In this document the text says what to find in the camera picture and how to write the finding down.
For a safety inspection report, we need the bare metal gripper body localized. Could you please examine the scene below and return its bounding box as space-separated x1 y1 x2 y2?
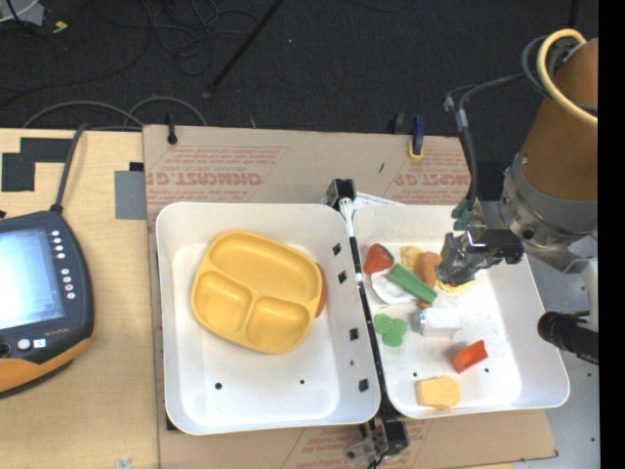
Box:
463 173 599 275

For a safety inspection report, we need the orange toy food piece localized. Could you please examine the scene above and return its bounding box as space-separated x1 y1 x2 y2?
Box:
416 251 443 290

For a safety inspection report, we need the yellow flat toy piece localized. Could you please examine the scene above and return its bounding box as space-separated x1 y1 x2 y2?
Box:
436 279 474 296

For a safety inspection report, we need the yellow toy food piece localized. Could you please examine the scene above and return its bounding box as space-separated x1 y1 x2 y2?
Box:
399 244 425 269

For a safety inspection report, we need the green toy stick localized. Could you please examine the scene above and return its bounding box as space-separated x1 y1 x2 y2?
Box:
385 262 439 306

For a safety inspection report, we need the white plastic tray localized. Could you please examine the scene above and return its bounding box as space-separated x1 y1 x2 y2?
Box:
352 202 572 421
154 200 383 437

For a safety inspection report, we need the white and silver can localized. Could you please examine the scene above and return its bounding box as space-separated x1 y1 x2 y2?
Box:
409 306 463 339

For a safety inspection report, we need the white fried egg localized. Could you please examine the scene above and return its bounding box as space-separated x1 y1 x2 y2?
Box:
369 273 417 306

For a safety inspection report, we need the red strawberry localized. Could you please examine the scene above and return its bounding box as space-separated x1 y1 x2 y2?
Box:
361 242 396 277

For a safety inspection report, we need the red-orange toy wedge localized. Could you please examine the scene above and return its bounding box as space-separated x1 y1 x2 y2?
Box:
450 339 490 375

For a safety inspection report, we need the white paper sheet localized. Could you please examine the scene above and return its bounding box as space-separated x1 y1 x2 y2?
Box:
353 191 407 210

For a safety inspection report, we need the green broccoli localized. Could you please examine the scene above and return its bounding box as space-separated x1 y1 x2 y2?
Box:
372 313 409 348

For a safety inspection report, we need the thin black and white rod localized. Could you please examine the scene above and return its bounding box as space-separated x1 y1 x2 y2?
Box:
340 196 399 425

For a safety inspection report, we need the yellow ridged chip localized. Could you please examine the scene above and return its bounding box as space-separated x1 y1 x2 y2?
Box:
415 374 462 411

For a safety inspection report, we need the brown cardboard board red print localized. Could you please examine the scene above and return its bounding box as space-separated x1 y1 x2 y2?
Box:
141 123 560 469

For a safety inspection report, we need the yellow divided plate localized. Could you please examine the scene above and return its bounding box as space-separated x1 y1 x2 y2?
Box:
189 229 325 356

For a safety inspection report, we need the black cylinder on white bracket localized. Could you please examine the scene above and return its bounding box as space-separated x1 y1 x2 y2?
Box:
536 256 600 366

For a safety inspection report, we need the black block with thin wires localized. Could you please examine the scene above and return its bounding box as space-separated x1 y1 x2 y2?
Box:
379 417 411 454
328 178 356 209

